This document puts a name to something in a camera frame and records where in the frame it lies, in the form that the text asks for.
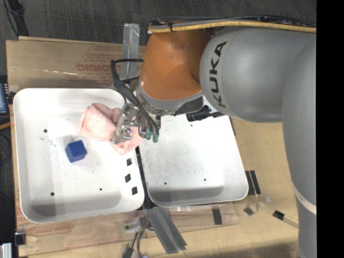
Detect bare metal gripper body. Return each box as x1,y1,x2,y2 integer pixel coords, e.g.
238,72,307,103
117,103,162,131

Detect pink cloth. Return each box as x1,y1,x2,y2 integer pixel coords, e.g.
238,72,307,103
77,102,146,156

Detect blue cube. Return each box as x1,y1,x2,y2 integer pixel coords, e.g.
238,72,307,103
64,140,88,163

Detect white plastic tray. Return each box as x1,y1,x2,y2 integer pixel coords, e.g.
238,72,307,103
133,90,249,207
12,87,146,224

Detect brown cardboard board red print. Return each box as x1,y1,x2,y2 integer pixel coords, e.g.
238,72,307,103
5,35,299,258

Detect black cylinder on white bracket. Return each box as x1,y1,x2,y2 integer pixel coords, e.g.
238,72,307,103
185,105,225,123

